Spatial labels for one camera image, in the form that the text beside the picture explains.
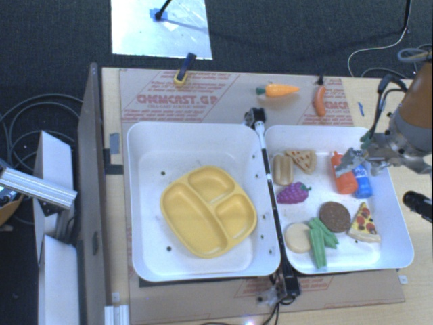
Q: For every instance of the orange bottle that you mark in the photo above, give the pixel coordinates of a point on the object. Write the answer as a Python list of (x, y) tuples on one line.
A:
[(345, 183)]

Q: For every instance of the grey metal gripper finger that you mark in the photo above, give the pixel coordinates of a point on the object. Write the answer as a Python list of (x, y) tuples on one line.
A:
[(351, 159), (378, 168)]

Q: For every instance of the tan waffle slice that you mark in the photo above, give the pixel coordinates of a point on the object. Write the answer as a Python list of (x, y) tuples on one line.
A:
[(304, 161)]

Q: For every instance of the brown round biscuit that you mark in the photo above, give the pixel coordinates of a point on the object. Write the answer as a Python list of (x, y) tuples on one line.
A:
[(335, 216)]

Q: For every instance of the brown cardboard board red print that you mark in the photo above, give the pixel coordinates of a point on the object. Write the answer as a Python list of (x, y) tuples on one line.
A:
[(203, 103)]

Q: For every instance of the purple grapes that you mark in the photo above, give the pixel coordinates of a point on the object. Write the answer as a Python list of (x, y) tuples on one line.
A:
[(291, 193)]

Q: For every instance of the pizza slice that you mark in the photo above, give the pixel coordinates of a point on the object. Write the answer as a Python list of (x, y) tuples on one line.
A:
[(364, 225)]

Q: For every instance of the blue bottle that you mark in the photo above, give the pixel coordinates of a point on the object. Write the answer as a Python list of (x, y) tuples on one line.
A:
[(363, 183)]

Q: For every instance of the thin black and white rod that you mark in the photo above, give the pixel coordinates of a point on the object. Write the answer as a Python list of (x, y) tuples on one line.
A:
[(270, 188)]

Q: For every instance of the tan hot dog bun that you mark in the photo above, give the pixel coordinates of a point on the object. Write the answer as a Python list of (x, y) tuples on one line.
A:
[(283, 170)]

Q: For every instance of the yellow divided plate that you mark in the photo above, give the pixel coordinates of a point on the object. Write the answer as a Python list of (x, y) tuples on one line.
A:
[(203, 212)]

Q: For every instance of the tan round biscuit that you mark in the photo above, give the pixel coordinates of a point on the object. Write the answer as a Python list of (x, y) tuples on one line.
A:
[(297, 238)]

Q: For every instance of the orange sausage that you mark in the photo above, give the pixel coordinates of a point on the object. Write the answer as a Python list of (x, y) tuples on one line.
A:
[(320, 102)]

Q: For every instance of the orange carrot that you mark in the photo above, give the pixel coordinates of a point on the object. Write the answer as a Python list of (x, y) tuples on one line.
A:
[(279, 90)]

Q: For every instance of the white plastic tray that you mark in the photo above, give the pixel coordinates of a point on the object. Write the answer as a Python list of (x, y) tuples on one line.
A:
[(152, 147), (385, 235)]

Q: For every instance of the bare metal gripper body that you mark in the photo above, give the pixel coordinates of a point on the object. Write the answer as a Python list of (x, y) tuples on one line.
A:
[(402, 157)]

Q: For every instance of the black cylinder on white bracket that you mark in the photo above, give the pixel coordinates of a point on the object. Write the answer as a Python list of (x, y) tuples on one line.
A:
[(417, 201)]

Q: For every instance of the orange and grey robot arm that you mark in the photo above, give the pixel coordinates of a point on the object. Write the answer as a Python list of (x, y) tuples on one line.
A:
[(419, 97)]

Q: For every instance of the green beans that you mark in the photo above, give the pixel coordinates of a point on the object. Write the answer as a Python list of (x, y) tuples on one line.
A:
[(318, 245)]

